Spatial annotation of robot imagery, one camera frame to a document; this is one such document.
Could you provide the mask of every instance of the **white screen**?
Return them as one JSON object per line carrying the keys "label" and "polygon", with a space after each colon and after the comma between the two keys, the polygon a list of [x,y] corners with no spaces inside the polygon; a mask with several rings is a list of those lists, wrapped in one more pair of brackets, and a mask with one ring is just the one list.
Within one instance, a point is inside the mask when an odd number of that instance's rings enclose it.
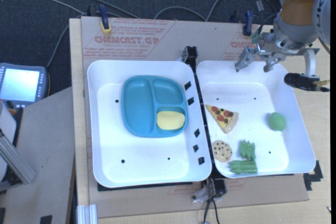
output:
{"label": "white screen", "polygon": [[0,98],[34,102],[39,74],[39,71],[7,68],[0,91]]}

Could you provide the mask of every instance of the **toy pizza slice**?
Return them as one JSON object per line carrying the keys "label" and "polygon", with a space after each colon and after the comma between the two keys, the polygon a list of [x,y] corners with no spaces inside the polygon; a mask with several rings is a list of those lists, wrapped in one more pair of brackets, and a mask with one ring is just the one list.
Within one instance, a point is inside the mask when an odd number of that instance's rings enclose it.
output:
{"label": "toy pizza slice", "polygon": [[228,133],[236,125],[238,113],[221,109],[213,105],[205,105],[224,133]]}

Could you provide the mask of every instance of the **blue plate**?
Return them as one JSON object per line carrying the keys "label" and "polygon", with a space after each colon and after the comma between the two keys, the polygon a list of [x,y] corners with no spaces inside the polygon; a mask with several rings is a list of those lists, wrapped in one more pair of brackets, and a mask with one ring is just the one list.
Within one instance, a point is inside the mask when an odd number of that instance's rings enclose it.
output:
{"label": "blue plate", "polygon": [[[187,104],[184,91],[174,80],[157,76],[135,76],[122,89],[122,117],[127,129],[143,137],[169,137],[180,134],[187,125]],[[161,129],[156,115],[161,111],[184,114],[184,125],[175,130]]]}

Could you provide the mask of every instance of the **green ball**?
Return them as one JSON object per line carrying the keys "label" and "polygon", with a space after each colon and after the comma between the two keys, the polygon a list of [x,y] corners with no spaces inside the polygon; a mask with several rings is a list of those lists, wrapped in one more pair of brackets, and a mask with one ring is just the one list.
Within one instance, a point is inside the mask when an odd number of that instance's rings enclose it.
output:
{"label": "green ball", "polygon": [[286,119],[278,112],[273,112],[268,119],[268,124],[271,129],[282,131],[286,127]]}

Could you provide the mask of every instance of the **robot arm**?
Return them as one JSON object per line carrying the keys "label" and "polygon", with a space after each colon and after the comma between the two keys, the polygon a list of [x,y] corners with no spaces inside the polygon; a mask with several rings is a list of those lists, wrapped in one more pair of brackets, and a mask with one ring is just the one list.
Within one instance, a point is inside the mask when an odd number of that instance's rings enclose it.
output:
{"label": "robot arm", "polygon": [[287,56],[304,56],[304,75],[288,74],[285,82],[295,88],[308,91],[328,91],[317,87],[319,78],[315,76],[315,54],[319,49],[310,48],[317,38],[330,44],[331,0],[284,0],[280,12],[274,19],[270,33],[257,33],[256,49],[245,48],[235,63],[236,71],[248,66],[260,56],[266,62],[264,72],[273,65],[284,61]]}

